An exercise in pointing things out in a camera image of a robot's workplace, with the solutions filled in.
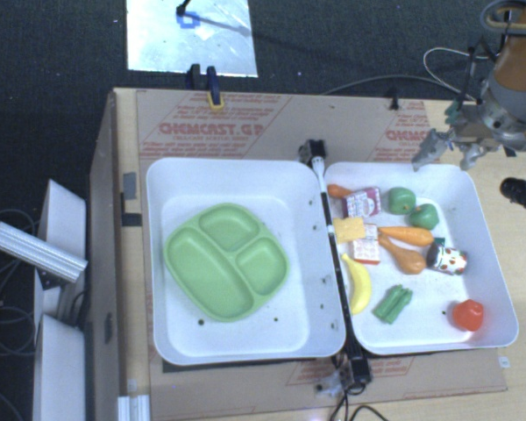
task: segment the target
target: plastic food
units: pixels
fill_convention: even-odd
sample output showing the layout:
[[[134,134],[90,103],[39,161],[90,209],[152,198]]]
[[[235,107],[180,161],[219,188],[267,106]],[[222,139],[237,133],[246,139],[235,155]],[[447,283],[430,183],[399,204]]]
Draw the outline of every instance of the plastic food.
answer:
[[[404,289],[401,284],[396,285],[389,291],[380,305],[373,310],[373,314],[382,321],[392,324],[402,313],[403,308],[410,303],[412,296],[411,290]]]
[[[428,229],[416,226],[385,226],[378,230],[389,237],[415,246],[428,246],[435,241]]]
[[[338,186],[337,184],[330,184],[327,186],[327,194],[331,198],[345,198],[350,195],[352,190],[346,189],[345,187]]]
[[[461,275],[466,270],[467,254],[456,248],[433,242],[427,252],[427,267],[449,275]]]
[[[467,299],[452,310],[454,323],[467,331],[475,332],[483,324],[483,304]]]
[[[409,222],[413,226],[425,229],[433,229],[438,225],[438,213],[434,204],[421,204],[413,209],[409,215]]]
[[[416,204],[415,194],[404,187],[394,187],[388,193],[387,209],[395,215],[409,214]]]
[[[351,306],[351,314],[356,315],[363,311],[370,303],[372,296],[372,282],[370,275],[364,265],[351,259],[346,253],[341,255],[341,259],[347,264],[349,274],[352,279],[352,294],[349,305]]]
[[[420,253],[394,245],[386,234],[380,233],[378,242],[394,256],[403,273],[418,275],[427,267],[427,262]]]
[[[360,217],[333,218],[333,229],[338,244],[363,239],[366,236],[365,224]]]
[[[346,217],[371,217],[381,212],[380,189],[368,187],[343,198]]]
[[[377,265],[380,263],[380,247],[378,246],[378,227],[365,223],[365,237],[351,243],[352,258],[360,263]]]

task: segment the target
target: toy green pepper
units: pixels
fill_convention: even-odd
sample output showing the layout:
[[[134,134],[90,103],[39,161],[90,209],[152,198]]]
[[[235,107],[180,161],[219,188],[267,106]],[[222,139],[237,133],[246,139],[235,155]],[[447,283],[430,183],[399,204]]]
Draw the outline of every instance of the toy green pepper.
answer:
[[[437,208],[430,203],[421,204],[413,209],[409,215],[409,222],[413,226],[425,229],[433,229],[438,225]]]
[[[409,214],[415,208],[415,194],[404,187],[394,187],[389,190],[388,209],[395,215]]]

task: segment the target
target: green plate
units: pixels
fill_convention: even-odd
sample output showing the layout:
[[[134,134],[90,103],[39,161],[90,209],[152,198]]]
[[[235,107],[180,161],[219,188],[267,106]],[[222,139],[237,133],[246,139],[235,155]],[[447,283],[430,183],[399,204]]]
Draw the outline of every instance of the green plate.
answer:
[[[167,238],[167,269],[207,315],[236,321],[256,311],[286,281],[288,257],[245,207],[224,203],[189,219]]]

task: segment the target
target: yellow banana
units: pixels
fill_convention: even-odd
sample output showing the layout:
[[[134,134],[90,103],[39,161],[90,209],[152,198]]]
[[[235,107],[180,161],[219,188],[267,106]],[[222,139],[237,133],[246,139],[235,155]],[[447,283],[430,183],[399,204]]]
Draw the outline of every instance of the yellow banana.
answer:
[[[368,270],[360,262],[351,259],[346,253],[341,255],[341,259],[347,264],[349,274],[352,279],[351,294],[351,314],[356,315],[365,309],[370,303],[372,296],[372,283]]]

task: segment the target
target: orange carrot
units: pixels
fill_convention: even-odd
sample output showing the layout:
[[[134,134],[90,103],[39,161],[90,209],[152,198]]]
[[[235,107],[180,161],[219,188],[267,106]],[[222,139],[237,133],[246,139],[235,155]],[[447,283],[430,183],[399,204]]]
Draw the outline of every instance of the orange carrot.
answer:
[[[414,226],[385,226],[378,228],[378,231],[415,246],[428,246],[435,241],[428,229]]]
[[[330,184],[327,186],[327,193],[331,198],[345,198],[352,193],[352,190],[338,186],[337,184]]]

